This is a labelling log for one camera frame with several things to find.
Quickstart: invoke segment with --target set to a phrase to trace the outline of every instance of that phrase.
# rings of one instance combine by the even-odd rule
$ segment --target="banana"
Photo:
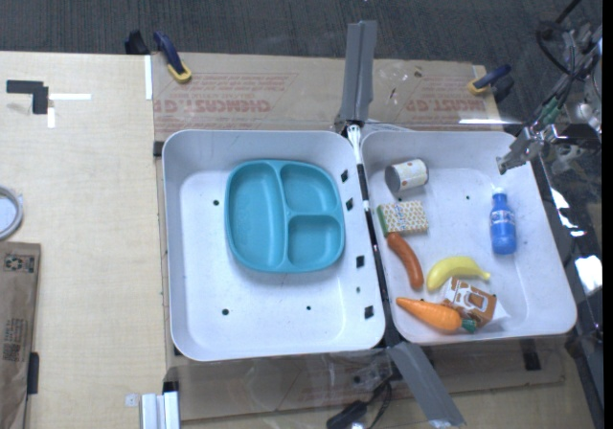
[[[428,290],[432,291],[443,285],[452,277],[480,277],[488,280],[490,273],[484,271],[470,257],[453,256],[439,260],[432,266],[425,281]]]

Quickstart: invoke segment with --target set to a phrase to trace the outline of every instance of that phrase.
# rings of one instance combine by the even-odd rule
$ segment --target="white can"
[[[428,167],[419,158],[391,165],[385,169],[385,183],[391,192],[402,192],[423,186],[428,182],[428,178]]]

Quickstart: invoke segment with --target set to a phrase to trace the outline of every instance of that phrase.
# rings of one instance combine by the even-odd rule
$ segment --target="wooden table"
[[[52,94],[91,95],[55,101],[50,128],[46,116],[32,114],[29,96],[0,92],[0,182],[23,195],[25,211],[11,240],[42,246],[34,333],[40,373],[27,425],[136,428],[133,401],[160,393],[167,368],[153,103],[144,59],[4,52],[0,79],[39,80]],[[562,383],[454,399],[471,427],[502,419],[515,427],[587,427],[577,371],[570,358],[564,364]],[[386,418],[400,423],[415,410],[407,400]],[[281,426],[299,418],[321,425],[329,415],[201,426],[269,427],[271,418]]]

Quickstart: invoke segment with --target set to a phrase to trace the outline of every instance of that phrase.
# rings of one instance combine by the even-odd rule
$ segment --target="carrot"
[[[411,246],[402,238],[398,232],[391,232],[387,236],[387,244],[396,253],[402,261],[409,282],[415,289],[420,289],[423,286],[423,271],[421,270],[420,260],[415,255]]]
[[[396,304],[432,327],[447,331],[463,327],[469,332],[474,332],[476,328],[474,320],[464,320],[449,306],[409,298],[396,298]]]

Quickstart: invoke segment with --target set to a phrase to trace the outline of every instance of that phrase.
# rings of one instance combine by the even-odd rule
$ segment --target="brown paper bag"
[[[0,242],[0,429],[22,429],[40,245]]]

